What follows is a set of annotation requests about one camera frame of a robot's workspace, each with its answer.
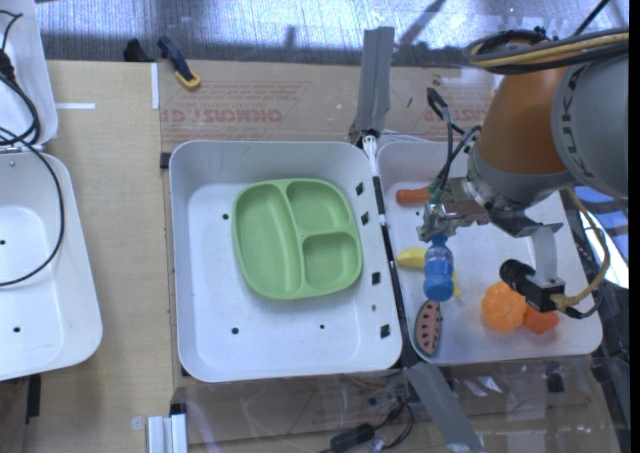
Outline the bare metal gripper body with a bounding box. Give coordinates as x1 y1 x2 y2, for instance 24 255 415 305
422 175 502 232

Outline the brown cardboard board red print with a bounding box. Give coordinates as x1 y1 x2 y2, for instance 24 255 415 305
157 58 601 445

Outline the dark orange round fruit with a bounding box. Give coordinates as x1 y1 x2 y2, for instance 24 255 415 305
522 308 561 336

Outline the yellow banana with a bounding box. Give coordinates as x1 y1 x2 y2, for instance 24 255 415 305
395 246 463 299

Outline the orange carrot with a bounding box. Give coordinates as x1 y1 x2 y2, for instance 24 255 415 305
395 186 433 206

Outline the blue plastic bottle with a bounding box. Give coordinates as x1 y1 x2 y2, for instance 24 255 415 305
422 233 456 303

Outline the green divided plate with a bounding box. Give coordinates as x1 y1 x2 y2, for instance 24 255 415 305
231 177 364 301

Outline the black cable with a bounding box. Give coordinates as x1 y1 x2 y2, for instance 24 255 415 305
0 10 67 288

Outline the watermelon slice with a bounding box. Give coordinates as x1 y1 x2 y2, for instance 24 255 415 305
412 297 444 359

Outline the white plastic tray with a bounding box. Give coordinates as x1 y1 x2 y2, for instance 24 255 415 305
168 140 404 384
0 149 104 383
0 0 60 153
375 140 604 368

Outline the orange yellow pumpkin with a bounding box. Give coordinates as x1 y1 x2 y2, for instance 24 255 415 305
480 280 529 334

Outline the black cylinder on white bracket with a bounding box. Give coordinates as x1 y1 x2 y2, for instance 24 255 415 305
499 223 567 314

